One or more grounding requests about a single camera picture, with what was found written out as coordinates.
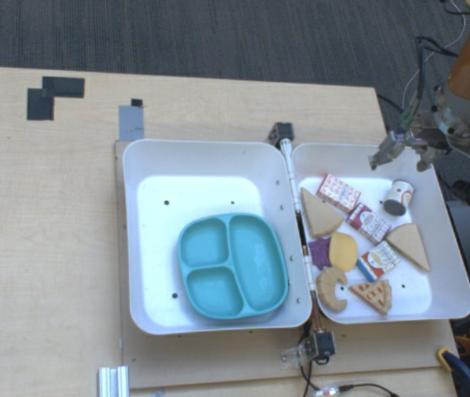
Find red and white picture carton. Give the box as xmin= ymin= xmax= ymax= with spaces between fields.
xmin=346 ymin=203 xmax=392 ymax=246

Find thin black and white rod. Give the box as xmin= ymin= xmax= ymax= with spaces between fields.
xmin=279 ymin=137 xmax=325 ymax=335

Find tan croissant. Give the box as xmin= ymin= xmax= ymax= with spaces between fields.
xmin=315 ymin=265 xmax=349 ymax=313

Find tan triangular bread slice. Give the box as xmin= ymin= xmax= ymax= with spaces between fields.
xmin=385 ymin=222 xmax=432 ymax=274
xmin=299 ymin=186 xmax=345 ymax=240

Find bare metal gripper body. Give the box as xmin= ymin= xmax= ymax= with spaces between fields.
xmin=407 ymin=106 xmax=470 ymax=159

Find purple grapes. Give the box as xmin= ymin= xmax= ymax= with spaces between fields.
xmin=308 ymin=237 xmax=333 ymax=272

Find yellow oval toy food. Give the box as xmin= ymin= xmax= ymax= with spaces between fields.
xmin=328 ymin=232 xmax=360 ymax=274

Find blue divided plate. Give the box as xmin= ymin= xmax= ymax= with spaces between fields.
xmin=176 ymin=213 xmax=290 ymax=322

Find pizza slice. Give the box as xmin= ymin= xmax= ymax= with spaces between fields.
xmin=348 ymin=279 xmax=394 ymax=316

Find black block with thin wires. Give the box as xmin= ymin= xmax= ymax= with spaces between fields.
xmin=271 ymin=122 xmax=295 ymax=143
xmin=314 ymin=330 xmax=338 ymax=358

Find white plastic tray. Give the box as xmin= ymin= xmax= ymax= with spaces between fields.
xmin=290 ymin=141 xmax=470 ymax=326
xmin=122 ymin=138 xmax=314 ymax=336

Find red and white patterned carton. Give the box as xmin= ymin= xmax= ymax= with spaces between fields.
xmin=315 ymin=173 xmax=362 ymax=215

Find small white and orange can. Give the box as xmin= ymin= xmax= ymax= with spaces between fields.
xmin=382 ymin=179 xmax=415 ymax=218

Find blue red and white carton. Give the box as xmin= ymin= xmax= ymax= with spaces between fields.
xmin=356 ymin=240 xmax=400 ymax=283

